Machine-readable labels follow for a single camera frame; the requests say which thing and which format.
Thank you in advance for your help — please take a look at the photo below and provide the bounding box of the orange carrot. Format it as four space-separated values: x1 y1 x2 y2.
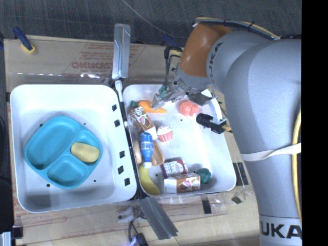
130 100 168 114

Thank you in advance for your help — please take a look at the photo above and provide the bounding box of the orange toy pumpkin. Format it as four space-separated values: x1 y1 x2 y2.
179 100 200 117

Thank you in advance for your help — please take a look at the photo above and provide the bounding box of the pink cupcake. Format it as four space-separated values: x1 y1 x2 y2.
156 125 174 143

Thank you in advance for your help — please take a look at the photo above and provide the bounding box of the black cylinder on white bracket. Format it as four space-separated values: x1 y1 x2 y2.
196 96 229 135

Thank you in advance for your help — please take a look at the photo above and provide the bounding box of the white and orange carton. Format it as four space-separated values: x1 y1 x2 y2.
163 173 201 194

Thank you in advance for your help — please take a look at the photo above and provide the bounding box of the yellow banana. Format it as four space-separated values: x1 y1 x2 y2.
138 163 161 196

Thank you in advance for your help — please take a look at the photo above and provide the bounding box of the blue bottle white cap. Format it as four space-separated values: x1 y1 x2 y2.
139 132 155 169

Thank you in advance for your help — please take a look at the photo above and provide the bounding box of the maroon and white packet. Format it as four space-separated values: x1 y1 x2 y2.
160 159 189 178

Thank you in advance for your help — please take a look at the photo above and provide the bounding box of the brown and white tall carton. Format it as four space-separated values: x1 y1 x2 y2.
128 106 158 140

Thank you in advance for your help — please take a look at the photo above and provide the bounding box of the brown cardboard board red print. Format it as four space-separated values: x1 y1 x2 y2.
4 34 260 246

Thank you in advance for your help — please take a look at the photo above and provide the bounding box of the yellow toy potato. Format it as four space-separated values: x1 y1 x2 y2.
71 141 101 163

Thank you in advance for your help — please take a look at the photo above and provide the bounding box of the blue divided plate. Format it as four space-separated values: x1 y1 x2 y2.
24 115 104 190

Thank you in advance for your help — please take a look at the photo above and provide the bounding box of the green broccoli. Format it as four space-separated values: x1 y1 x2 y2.
196 168 212 185

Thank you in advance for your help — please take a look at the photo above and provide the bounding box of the white plastic tray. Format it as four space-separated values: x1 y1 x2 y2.
9 84 138 213
122 84 237 197

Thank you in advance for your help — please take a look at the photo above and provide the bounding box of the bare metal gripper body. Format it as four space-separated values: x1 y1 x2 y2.
160 78 187 104

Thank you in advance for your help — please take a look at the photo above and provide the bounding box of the black block with thin wires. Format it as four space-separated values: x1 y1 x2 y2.
134 233 149 246

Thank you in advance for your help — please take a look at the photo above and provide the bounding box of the brown hot dog bun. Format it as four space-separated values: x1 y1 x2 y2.
133 139 166 167

